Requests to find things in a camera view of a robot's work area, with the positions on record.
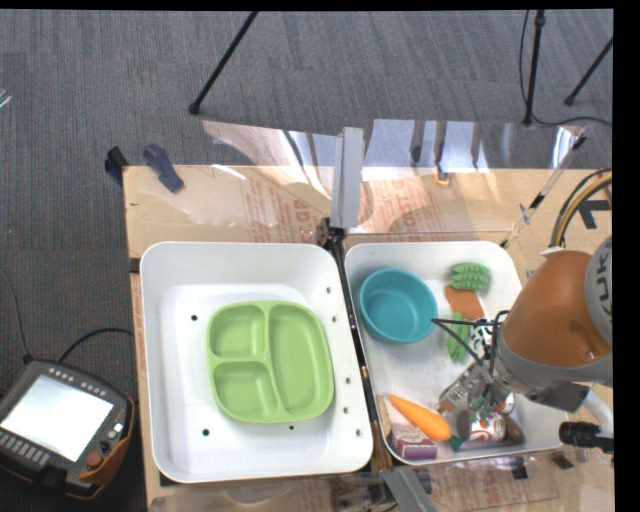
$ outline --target white screen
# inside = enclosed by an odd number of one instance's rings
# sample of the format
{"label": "white screen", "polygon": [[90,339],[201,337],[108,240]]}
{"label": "white screen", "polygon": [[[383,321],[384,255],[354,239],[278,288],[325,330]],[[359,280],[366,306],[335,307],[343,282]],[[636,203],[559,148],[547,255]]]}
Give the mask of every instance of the white screen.
{"label": "white screen", "polygon": [[75,462],[112,408],[109,402],[40,375],[0,426]]}

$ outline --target toy carrot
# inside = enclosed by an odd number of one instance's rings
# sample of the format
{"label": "toy carrot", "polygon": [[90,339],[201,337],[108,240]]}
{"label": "toy carrot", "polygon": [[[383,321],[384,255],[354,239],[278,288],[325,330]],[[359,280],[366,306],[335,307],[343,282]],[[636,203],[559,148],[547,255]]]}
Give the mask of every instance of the toy carrot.
{"label": "toy carrot", "polygon": [[406,418],[422,430],[433,441],[447,441],[451,437],[451,427],[447,420],[414,402],[396,395],[389,400]]}

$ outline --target green divided plate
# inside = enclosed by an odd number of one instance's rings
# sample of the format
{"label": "green divided plate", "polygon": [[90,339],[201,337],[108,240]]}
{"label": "green divided plate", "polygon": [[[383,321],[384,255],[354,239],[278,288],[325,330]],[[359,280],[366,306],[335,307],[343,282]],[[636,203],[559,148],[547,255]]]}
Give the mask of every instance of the green divided plate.
{"label": "green divided plate", "polygon": [[333,400],[329,346],[308,308],[284,301],[230,304],[211,317],[207,336],[213,396],[231,418],[303,420]]}

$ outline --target gray carpet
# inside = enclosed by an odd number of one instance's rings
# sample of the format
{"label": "gray carpet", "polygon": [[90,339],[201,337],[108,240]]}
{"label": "gray carpet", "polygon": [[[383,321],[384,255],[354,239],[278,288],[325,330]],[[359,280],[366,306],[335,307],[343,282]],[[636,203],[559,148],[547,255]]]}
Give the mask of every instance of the gray carpet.
{"label": "gray carpet", "polygon": [[[219,157],[206,119],[336,135],[376,118],[524,118],[524,10],[263,12],[193,116],[189,104],[247,14],[0,10],[0,88],[13,97],[0,109],[0,269],[34,357],[55,359],[92,329],[132,328],[122,190],[104,172],[113,146],[131,164],[145,163],[151,142],[176,164],[198,164]],[[600,120],[612,122],[613,51],[572,106],[563,100],[613,36],[613,9],[545,16],[534,123],[582,118],[590,134],[572,166],[609,167],[612,126]],[[133,353],[131,337],[104,333],[68,362],[136,396]],[[17,377],[21,356],[0,282],[0,387]],[[0,472],[0,512],[80,510],[145,510],[137,439],[89,503]]]}

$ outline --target small box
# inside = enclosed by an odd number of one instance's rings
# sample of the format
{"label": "small box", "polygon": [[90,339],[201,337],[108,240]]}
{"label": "small box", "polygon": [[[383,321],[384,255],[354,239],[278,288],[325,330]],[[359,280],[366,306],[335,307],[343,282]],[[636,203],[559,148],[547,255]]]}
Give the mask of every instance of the small box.
{"label": "small box", "polygon": [[438,447],[415,425],[391,425],[391,443],[398,455],[407,460],[435,459]]}

